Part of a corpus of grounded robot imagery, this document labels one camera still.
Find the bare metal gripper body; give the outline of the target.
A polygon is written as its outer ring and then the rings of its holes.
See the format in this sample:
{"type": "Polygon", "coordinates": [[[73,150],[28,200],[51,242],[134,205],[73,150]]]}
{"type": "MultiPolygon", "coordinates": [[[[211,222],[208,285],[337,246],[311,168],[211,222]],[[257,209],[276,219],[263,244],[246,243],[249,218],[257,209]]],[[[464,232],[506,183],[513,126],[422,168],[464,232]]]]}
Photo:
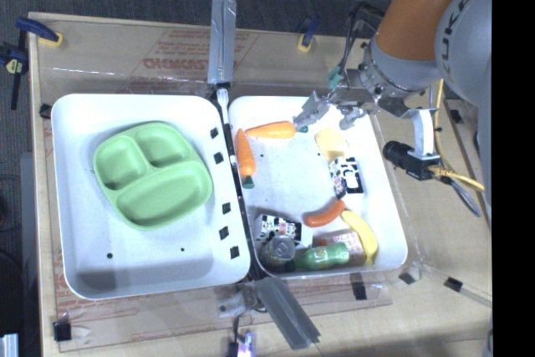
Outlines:
{"type": "Polygon", "coordinates": [[[405,100],[419,92],[419,63],[365,54],[355,69],[335,66],[329,74],[329,89],[329,101],[340,108],[409,115],[405,100]]]}

